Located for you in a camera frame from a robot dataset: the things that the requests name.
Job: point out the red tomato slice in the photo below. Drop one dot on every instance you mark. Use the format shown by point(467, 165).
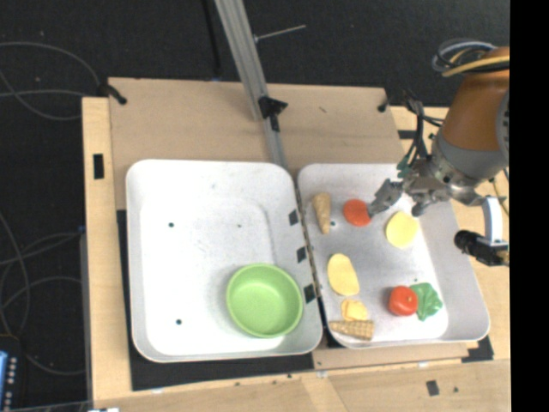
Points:
point(356, 213)

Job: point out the black cylinder on white bracket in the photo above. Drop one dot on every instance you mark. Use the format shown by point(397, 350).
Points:
point(482, 236)

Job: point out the yellow potato chip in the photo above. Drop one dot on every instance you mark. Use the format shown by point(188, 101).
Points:
point(342, 275)
point(401, 230)

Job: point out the beige ice cream cone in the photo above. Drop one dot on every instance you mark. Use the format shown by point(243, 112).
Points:
point(322, 210)
point(354, 328)

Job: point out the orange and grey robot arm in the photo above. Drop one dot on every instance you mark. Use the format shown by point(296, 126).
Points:
point(474, 114)

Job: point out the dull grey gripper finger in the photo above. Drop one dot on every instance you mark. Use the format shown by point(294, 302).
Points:
point(420, 207)
point(386, 195)

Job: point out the yellow cheese slice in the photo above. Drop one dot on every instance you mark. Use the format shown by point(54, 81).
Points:
point(354, 310)

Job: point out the pale wood board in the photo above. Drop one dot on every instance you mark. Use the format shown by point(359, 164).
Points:
point(257, 135)

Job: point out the white plastic tray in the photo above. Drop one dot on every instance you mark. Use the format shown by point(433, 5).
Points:
point(206, 247)
point(386, 264)

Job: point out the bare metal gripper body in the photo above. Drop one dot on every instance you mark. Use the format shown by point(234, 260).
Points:
point(433, 183)

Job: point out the thin black and white rod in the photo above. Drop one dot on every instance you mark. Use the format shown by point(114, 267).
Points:
point(309, 247)

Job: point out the green lettuce leaf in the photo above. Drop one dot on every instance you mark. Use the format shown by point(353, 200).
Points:
point(429, 303)

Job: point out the green bowl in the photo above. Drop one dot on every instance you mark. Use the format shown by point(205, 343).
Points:
point(264, 301)

